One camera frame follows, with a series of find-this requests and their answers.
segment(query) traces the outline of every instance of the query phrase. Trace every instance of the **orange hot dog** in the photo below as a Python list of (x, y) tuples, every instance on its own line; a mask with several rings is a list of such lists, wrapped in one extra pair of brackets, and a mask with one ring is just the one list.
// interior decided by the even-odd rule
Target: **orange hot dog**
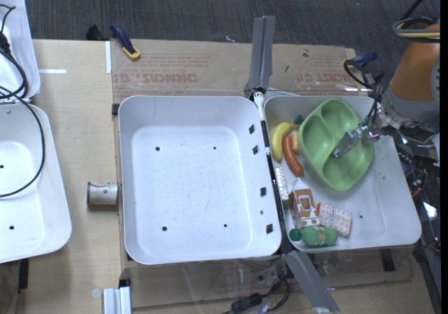
[(281, 142), (281, 149), (283, 150), (283, 154), (285, 155), (286, 163), (288, 164), (289, 169), (296, 176), (303, 175), (303, 167), (297, 160), (293, 149), (293, 140), (290, 135), (286, 135), (283, 137)]

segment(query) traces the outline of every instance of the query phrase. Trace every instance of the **wooden table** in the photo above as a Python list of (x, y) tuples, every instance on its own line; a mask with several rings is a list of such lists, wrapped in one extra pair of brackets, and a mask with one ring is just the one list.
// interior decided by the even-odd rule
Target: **wooden table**
[[(71, 213), (73, 232), (57, 252), (29, 259), (28, 288), (17, 313), (101, 313), (101, 289), (117, 288), (121, 273), (118, 208), (92, 210), (88, 181), (114, 181), (116, 144), (111, 114), (112, 81), (106, 42), (34, 40), (41, 92), (33, 104), (50, 118)], [(332, 295), (343, 313), (434, 313), (420, 266), (412, 279), (338, 288)], [(282, 313), (315, 313), (302, 292)], [(138, 313), (221, 313), (228, 301), (139, 309)]]

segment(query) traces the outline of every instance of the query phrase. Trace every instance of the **green plate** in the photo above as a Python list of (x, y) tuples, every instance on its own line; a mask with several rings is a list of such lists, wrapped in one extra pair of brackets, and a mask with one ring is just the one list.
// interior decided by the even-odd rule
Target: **green plate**
[(360, 120), (343, 100), (329, 98), (310, 113), (300, 125), (299, 145), (313, 170), (331, 188), (347, 191), (352, 188), (373, 162), (373, 145), (359, 141), (341, 157), (333, 150), (347, 130), (353, 130)]

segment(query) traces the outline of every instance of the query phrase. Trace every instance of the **yellow and blue clamp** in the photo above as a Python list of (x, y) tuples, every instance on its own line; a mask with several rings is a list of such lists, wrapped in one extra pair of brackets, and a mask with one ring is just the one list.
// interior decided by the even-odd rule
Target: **yellow and blue clamp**
[(120, 42), (123, 46), (123, 52), (131, 59), (136, 60), (140, 58), (140, 50), (137, 49), (135, 45), (132, 45), (131, 40), (129, 39), (129, 36), (127, 36), (125, 30), (119, 26), (116, 23), (112, 23), (111, 27), (109, 28), (113, 36), (120, 39)]

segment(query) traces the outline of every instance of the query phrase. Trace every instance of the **metal can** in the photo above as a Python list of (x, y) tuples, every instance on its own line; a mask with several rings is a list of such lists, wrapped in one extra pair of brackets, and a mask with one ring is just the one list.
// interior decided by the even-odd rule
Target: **metal can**
[(116, 205), (118, 203), (117, 183), (88, 182), (87, 204), (88, 205)]

